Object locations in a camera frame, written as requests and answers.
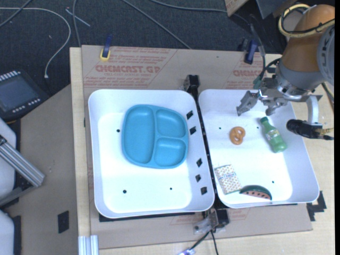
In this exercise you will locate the brown cardboard board red print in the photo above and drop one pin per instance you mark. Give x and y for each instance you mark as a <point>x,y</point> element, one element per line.
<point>164,68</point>

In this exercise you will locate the green plastic bottle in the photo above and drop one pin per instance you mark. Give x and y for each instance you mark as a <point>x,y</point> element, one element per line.
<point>273,135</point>

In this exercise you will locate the white plastic tray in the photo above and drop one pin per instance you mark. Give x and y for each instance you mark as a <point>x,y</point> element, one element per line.
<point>255,169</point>
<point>148,190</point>

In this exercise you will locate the white patterned packet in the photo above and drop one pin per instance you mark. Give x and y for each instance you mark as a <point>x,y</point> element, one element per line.
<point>228,179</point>

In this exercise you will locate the thin black rod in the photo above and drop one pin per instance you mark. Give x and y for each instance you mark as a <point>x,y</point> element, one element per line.
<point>203,137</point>

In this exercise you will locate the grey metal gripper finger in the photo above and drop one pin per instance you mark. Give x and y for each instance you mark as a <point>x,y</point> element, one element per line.
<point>245,103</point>
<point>272,108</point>

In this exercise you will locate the green and red watermelon slice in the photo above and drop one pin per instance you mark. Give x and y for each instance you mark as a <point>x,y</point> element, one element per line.
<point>256,192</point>

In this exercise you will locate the orange pretzel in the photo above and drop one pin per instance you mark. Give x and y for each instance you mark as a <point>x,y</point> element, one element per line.
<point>237,135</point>

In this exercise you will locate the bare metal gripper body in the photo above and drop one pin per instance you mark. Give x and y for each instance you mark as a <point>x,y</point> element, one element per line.
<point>279,91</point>

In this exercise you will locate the black cylinder on white bracket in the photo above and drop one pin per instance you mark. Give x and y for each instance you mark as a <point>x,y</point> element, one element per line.
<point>305,122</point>

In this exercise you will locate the blue divided plate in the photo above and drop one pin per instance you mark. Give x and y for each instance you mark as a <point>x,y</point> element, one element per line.
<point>154,135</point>

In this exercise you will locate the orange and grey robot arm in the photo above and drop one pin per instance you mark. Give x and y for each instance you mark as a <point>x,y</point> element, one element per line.
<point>305,49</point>

